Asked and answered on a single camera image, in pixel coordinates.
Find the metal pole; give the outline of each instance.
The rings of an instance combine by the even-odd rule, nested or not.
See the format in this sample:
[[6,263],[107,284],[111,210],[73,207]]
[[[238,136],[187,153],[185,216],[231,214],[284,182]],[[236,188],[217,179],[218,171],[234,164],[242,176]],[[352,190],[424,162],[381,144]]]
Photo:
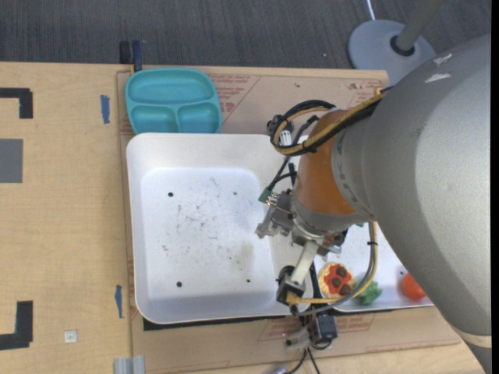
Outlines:
[[423,28],[437,12],[438,8],[444,0],[422,0],[419,4],[419,9],[416,10],[407,24],[402,29],[402,32],[395,38],[392,47],[399,53],[404,55],[404,52],[412,54],[412,47],[416,39],[420,36]]

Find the yellow cable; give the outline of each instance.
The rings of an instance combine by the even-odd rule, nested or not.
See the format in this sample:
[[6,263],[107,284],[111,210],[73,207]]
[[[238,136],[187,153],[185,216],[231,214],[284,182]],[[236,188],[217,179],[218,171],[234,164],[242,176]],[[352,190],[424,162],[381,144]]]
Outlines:
[[274,137],[272,139],[272,143],[274,144],[274,148],[276,151],[281,153],[282,155],[291,155],[293,153],[297,153],[299,151],[305,150],[308,146],[313,145],[317,141],[323,139],[324,137],[327,136],[327,134],[334,129],[336,129],[338,126],[340,126],[342,123],[344,123],[346,120],[350,119],[353,115],[358,114],[359,112],[363,111],[364,109],[368,108],[370,105],[374,104],[375,102],[381,100],[384,96],[386,95],[385,93],[377,93],[374,95],[374,97],[371,97],[369,100],[364,101],[363,103],[360,103],[356,105],[354,108],[347,110],[347,112],[341,116],[340,118],[334,120],[330,125],[326,126],[324,129],[322,129],[320,132],[318,132],[316,135],[309,137],[307,140],[305,140],[303,143],[296,144],[295,146],[289,146],[289,147],[281,147],[279,146],[279,136],[281,135],[282,131],[285,129],[286,125],[293,120],[294,118],[297,118],[301,115],[309,114],[311,112],[317,112],[317,111],[329,111],[328,108],[326,107],[314,107],[314,108],[309,108],[303,111],[296,112],[293,115],[290,115],[289,118],[287,118],[286,121],[283,121],[279,126],[277,127]]
[[[376,269],[377,269],[377,232],[376,232],[376,222],[370,222],[369,223],[369,229],[371,233],[371,242],[373,243],[371,248],[373,248],[373,267],[371,269],[371,272],[367,278],[366,283],[359,288],[358,290],[355,291],[355,294],[350,297],[350,299],[354,299],[358,297],[360,294],[362,294],[367,287],[371,284],[371,282],[374,279],[374,275],[376,274]],[[288,295],[286,297],[286,303],[288,305],[298,305],[299,303],[310,303],[311,305],[322,305],[325,303],[334,303],[341,301],[344,297],[335,297],[335,298],[300,298],[297,296],[294,292],[288,292]]]

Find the gray square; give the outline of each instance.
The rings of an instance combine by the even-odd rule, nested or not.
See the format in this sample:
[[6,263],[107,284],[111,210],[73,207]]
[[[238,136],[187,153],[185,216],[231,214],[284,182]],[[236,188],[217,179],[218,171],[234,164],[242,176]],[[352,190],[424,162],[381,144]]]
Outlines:
[[0,139],[0,183],[23,182],[23,140]]

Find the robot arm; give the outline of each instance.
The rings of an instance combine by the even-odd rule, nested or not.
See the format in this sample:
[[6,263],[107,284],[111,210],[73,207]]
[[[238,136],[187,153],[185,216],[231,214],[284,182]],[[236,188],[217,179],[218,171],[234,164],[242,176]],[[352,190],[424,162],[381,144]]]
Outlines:
[[[491,372],[490,42],[486,35],[422,65],[371,116],[302,155],[292,192],[274,201],[287,222],[267,219],[303,246],[278,300],[303,293],[314,256],[341,245],[342,231],[376,221]],[[343,115],[325,114],[310,137]]]

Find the round metal base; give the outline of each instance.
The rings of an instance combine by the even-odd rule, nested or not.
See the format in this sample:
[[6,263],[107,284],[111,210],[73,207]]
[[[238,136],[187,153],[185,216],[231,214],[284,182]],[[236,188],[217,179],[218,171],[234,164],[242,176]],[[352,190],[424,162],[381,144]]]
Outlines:
[[355,28],[348,42],[350,62],[357,69],[383,69],[391,85],[435,56],[434,49],[418,37],[411,55],[400,55],[391,47],[390,40],[398,36],[404,25],[378,19],[362,23]]

